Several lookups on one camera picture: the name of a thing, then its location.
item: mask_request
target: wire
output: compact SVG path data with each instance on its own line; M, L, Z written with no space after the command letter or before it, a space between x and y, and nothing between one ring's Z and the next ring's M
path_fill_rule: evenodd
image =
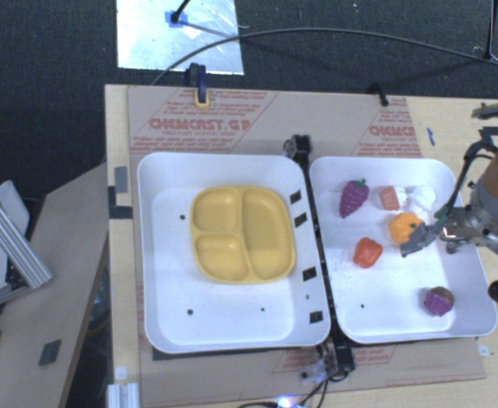
M303 398L302 400L300 400L300 402L299 402L298 404L299 404L299 405L304 406L304 405L305 405L305 403L306 403L308 400L310 400L311 398L313 398L313 397L317 394L317 392L323 388L323 386L324 386L326 383L328 383L328 379L326 379L325 381L323 381L322 383L320 383L317 387L315 387L315 388L312 390L312 392L311 392L310 394L308 394L305 398Z
M320 394L319 403L317 404L317 406L315 408L320 408L323 405L323 402L325 401L325 396L326 396L326 389L328 388L328 382L329 382L329 380L327 379L325 381L325 386L323 387L323 393Z
M498 62L498 58L493 54L493 40L495 38L495 20L496 10L498 9L498 0L491 0L490 4L490 26L489 26L489 39L487 41L487 51L485 57L494 62Z
M189 53L185 55L183 58L177 60L166 70L164 70L161 74L158 75L155 80L151 82L151 86L156 85L168 72L170 72L173 68L175 68L178 65L181 65L184 63L186 60L189 60L191 57L196 56L197 54L200 54L209 48L215 48L219 45L223 45L225 43L231 43L232 41L243 41L252 37L266 37L269 35L280 35L283 33L301 33L301 32L324 32L324 33L341 33L341 34L347 34L347 35L361 35L365 37L379 37L381 39L388 39L391 41L398 41L400 43L408 43L411 45L417 45L419 47L424 47L424 48L430 48L431 50L436 50L440 51L442 53L447 53L447 54L453 54L455 56L460 56L465 59L470 59L470 60L476 60L477 62L483 63L483 64L489 64L489 65L495 65L498 66L498 61L493 61L493 60L486 60L482 59L476 56L472 56L470 54L458 52L455 50L450 50L448 48L443 48L437 45L432 45L432 44L427 44L425 42L419 42L413 39L407 39L404 37L396 37L395 35L387 35L385 33L379 33L376 31L357 31L357 30L351 30L351 29L339 29L336 27L293 27L293 28L288 28L288 29L274 29L271 31L254 31L252 33L247 33L245 35L236 35L234 37L227 37L225 39L221 39L220 41L212 42L211 44L207 44L204 47L200 47L197 50L193 51L192 53Z
M467 153L464 155L464 164L462 165L462 170L461 173L459 174L459 178L456 180L453 193L451 194L450 199L445 203L446 207L445 215L448 217L451 215L451 212L453 212L453 206L455 205L456 197L459 194L459 190L461 190L461 186L464 183L464 178L467 176L468 169L472 165L473 161L479 157L490 158L485 154L478 154L480 150L487 150L496 154L498 148L496 148L496 146L492 143L492 141L488 141L485 139L481 139L478 142L474 142L472 145L468 147Z
M487 156L486 154L478 154L477 156L474 157L474 159L487 159L487 160L493 160L493 156Z
M348 371L345 371L345 372L343 373L343 375L341 375L340 377L338 377L338 378L334 378L334 376L335 376L336 374L332 375L332 376L329 378L329 381L331 381L332 383L340 383L341 381L345 381L345 380L347 379L348 375L349 375L349 372L348 372Z

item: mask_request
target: purple toy vegetable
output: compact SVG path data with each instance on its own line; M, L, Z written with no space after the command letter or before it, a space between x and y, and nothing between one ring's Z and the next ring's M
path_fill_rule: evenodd
M454 301L453 293L445 287L434 287L434 289L428 291L424 304L431 313L443 316L448 311L451 311Z
M360 208L368 198L369 193L370 189L365 185L364 179L361 179L360 181L351 180L342 191L340 216L346 218L352 212Z

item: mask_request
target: toy fruit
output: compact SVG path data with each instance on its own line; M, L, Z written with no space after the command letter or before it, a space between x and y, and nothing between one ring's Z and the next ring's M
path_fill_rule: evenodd
M382 255L383 246L368 237L363 237L354 250L353 261L363 268L370 268Z
M428 291L424 305L431 313L443 316L451 311L454 301L453 293L445 287L434 287Z
M405 205L408 196L404 188L398 186L387 186L379 193L379 199L385 210L399 210Z
M396 215L388 223L388 229L395 242L406 243L410 239L411 233L413 233L419 224L422 224L422 221L415 214L404 212Z
M343 188L342 198L340 199L340 216L346 218L352 212L360 208L368 198L370 189L365 185L365 180L351 180Z

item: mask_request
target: wooden table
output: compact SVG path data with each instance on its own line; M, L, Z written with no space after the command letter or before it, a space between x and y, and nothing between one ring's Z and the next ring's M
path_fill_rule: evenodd
M130 174L129 123L127 86L108 86L105 90L108 185L115 186L116 170L128 166ZM498 120L482 123L470 118L473 109L481 105L478 99L406 98L413 127L416 130L423 157L442 161L455 175L461 171L462 157L467 147L479 140L482 126L498 126ZM428 129L432 131L433 143ZM486 166L476 162L470 177L477 179ZM132 206L130 180L127 188L116 195L116 205ZM461 193L468 201L467 189ZM139 340L134 268L133 223L130 218L110 220L110 278L113 321L113 362L123 366L116 370L115 383L137 383L139 375ZM480 257L489 282L498 280L498 257L487 249ZM489 350L484 358L487 377L484 380L446 382L400 388L379 388L328 394L323 406L358 407L416 407L439 406L488 407L498 405L498 326L478 340ZM315 397L309 406L316 406ZM236 407L240 401L213 404L217 407Z

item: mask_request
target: table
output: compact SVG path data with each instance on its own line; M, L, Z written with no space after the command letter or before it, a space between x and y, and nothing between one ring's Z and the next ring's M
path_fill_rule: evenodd
M108 185L115 189L119 171L130 174L130 129L128 122L129 87L125 85L105 88ZM362 105L368 100L364 95L342 95L342 101ZM478 130L483 126L498 126L498 120L483 124L470 118L473 109L481 105L478 99L439 99L407 97L413 128L423 157L434 158L450 167L455 175L461 170L462 157L467 147L479 140ZM478 178L485 163L474 164L470 175ZM110 279L113 332L113 363L116 368L115 383L137 383L141 379L139 360L139 335L134 266L133 222L121 215L133 204L132 185L128 179L121 192L113 192L114 208L110 213ZM467 189L461 193L468 201ZM498 280L498 257L481 249L489 282ZM484 358L487 377L484 380L446 382L414 385L409 387L378 388L364 391L330 393L323 406L492 406L498 404L498 326L478 344L488 349ZM235 407L241 401L214 403L217 407Z
M107 259L105 181L101 165L45 198L31 246L53 279L0 313L0 406L65 406Z

